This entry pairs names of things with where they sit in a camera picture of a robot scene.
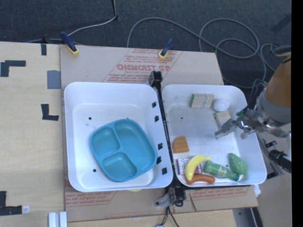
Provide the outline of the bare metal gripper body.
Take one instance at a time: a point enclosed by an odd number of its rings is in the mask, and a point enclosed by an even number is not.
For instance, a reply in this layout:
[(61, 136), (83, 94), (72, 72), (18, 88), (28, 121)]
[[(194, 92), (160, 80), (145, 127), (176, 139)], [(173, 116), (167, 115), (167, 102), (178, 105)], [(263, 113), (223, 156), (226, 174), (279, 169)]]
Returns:
[(286, 123), (282, 123), (273, 116), (270, 116), (263, 109), (249, 109), (244, 116), (244, 132), (267, 132), (278, 138), (286, 138), (291, 132), (286, 132), (282, 129), (282, 126)]

